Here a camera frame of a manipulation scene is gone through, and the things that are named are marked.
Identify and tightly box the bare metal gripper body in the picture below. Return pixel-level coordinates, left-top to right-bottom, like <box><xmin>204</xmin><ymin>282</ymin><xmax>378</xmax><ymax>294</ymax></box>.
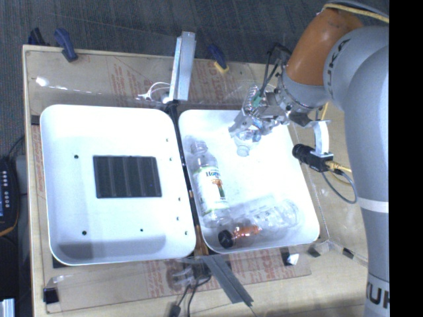
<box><xmin>251</xmin><ymin>90</ymin><xmax>314</xmax><ymax>127</ymax></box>

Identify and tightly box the small clear plastic bottle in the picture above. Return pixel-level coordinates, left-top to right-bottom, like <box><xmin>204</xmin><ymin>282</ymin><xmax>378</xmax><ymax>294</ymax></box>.
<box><xmin>232</xmin><ymin>85</ymin><xmax>270</xmax><ymax>158</ymax></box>

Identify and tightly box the white plastic tray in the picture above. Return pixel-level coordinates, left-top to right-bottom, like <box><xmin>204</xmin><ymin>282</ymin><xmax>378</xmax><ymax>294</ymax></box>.
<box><xmin>39</xmin><ymin>104</ymin><xmax>197</xmax><ymax>267</ymax></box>
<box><xmin>177</xmin><ymin>109</ymin><xmax>321</xmax><ymax>255</ymax></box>

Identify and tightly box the clear bottle with printed label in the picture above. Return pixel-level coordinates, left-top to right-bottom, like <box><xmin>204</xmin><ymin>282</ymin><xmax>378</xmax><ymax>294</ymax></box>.
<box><xmin>189</xmin><ymin>139</ymin><xmax>233</xmax><ymax>228</ymax></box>

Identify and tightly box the clear ribbed plastic bottle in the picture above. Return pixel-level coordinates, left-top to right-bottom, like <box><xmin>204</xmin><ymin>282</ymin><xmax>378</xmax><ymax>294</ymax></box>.
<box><xmin>245</xmin><ymin>197</ymin><xmax>301</xmax><ymax>231</ymax></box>

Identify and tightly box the orange bottle with black cap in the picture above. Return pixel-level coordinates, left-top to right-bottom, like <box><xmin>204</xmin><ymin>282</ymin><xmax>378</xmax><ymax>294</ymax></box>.
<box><xmin>217</xmin><ymin>223</ymin><xmax>264</xmax><ymax>250</ymax></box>

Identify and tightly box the black ribbed rectangular pad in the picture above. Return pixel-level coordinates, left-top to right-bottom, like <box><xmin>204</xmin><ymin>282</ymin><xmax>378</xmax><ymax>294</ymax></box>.
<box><xmin>93</xmin><ymin>155</ymin><xmax>163</xmax><ymax>199</ymax></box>

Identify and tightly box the brown cardboard board, red print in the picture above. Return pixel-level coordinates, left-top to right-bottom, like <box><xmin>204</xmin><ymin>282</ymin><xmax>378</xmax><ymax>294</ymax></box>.
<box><xmin>25</xmin><ymin>50</ymin><xmax>314</xmax><ymax>314</ymax></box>

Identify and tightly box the black cylinder on white bracket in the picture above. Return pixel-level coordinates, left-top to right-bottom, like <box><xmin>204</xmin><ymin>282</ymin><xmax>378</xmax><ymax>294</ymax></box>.
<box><xmin>291</xmin><ymin>119</ymin><xmax>335</xmax><ymax>173</ymax></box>

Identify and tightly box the black block with thin wires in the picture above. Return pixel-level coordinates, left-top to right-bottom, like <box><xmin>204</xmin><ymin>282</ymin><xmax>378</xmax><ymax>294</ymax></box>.
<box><xmin>190</xmin><ymin>262</ymin><xmax>213</xmax><ymax>279</ymax></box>

